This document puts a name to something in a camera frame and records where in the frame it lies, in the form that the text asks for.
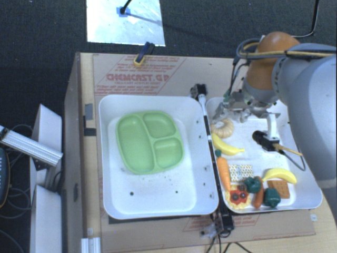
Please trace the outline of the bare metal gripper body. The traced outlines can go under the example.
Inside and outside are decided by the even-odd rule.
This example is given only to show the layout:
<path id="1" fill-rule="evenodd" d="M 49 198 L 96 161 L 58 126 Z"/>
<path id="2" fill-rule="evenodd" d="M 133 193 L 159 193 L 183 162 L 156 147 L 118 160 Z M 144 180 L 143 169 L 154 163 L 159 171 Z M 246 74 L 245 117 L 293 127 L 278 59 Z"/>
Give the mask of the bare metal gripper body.
<path id="1" fill-rule="evenodd" d="M 265 118 L 268 115 L 267 109 L 278 100 L 272 90 L 239 90 L 224 94 L 224 106 L 233 112 L 246 112 L 258 118 Z"/>

